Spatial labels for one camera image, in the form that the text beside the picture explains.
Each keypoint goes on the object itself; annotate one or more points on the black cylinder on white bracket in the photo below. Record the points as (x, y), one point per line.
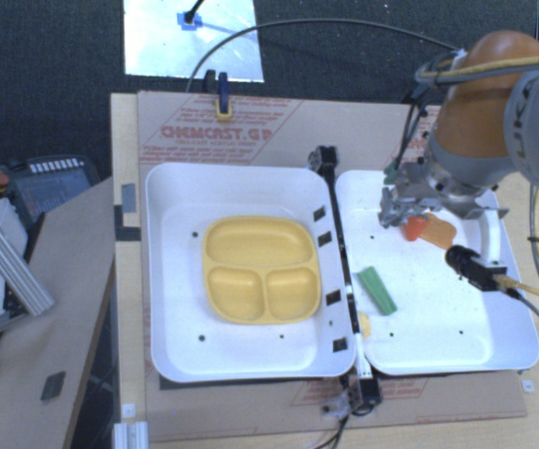
(473, 265)

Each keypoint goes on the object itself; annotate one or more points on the thin black and white rod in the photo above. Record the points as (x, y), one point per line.
(344, 260)

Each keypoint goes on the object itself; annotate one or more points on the green rectangular block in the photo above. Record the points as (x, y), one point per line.
(378, 290)

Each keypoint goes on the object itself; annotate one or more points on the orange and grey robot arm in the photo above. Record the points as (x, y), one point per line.
(480, 110)

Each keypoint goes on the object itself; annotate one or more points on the orange carrot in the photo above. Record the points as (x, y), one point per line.
(413, 229)

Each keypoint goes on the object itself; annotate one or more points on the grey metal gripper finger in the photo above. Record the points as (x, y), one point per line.
(406, 213)
(388, 211)

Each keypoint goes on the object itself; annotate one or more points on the yellow toy food piece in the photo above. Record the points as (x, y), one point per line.
(366, 326)

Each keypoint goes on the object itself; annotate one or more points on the brown cardboard board red print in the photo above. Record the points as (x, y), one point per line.
(274, 124)

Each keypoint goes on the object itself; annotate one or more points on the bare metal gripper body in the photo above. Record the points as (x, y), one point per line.
(431, 194)

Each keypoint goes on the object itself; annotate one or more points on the white plastic tray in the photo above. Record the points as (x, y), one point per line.
(180, 335)
(438, 307)

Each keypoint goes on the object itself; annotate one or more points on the orange bread slice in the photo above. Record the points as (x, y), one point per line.
(439, 233)

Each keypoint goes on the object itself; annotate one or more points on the yellow divided plate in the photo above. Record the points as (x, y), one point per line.
(260, 246)

